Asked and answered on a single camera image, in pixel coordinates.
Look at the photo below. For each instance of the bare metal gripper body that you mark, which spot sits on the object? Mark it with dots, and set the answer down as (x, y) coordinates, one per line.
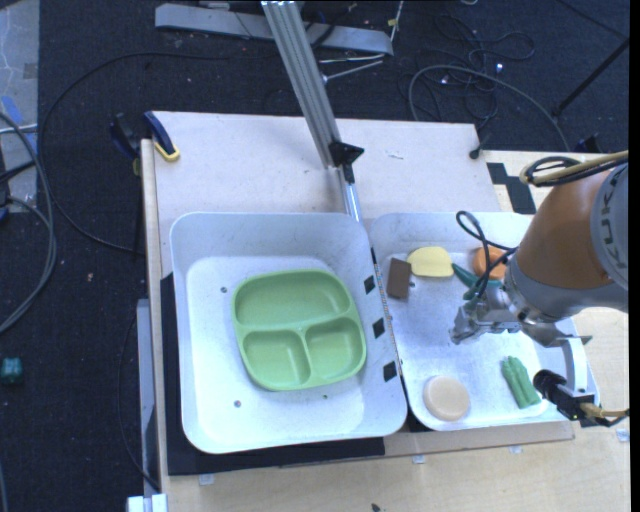
(500, 310)

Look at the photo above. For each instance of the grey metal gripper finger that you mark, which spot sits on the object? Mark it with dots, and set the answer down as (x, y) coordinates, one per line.
(461, 327)
(500, 328)

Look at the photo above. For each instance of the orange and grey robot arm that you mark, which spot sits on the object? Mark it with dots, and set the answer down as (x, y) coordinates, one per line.
(560, 240)

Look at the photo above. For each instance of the white plastic tray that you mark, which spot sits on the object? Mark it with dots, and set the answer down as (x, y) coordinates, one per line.
(440, 345)
(210, 325)

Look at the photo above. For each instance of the teal green cone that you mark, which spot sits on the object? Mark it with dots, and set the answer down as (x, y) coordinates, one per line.
(462, 274)

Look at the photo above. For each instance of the orange round toy food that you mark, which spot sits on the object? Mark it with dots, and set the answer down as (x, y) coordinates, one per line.
(485, 260)

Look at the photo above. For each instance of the green asparagus bundle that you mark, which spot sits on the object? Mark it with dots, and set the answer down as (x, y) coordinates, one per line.
(520, 382)

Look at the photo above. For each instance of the yellow toy food slice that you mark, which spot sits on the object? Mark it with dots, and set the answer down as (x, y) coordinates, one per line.
(430, 262)

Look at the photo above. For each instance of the beige round biscuit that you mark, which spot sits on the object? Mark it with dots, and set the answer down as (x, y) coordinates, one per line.
(446, 398)

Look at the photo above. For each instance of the brown rectangular biscuit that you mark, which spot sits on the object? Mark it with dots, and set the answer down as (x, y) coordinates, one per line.
(398, 279)

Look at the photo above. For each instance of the green divided plate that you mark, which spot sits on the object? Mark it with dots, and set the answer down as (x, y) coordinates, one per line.
(295, 325)

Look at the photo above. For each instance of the pale flat board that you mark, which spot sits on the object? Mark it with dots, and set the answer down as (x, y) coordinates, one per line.
(250, 165)

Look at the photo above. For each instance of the black cylinder on white bracket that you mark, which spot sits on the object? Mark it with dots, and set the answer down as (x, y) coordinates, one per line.
(555, 390)

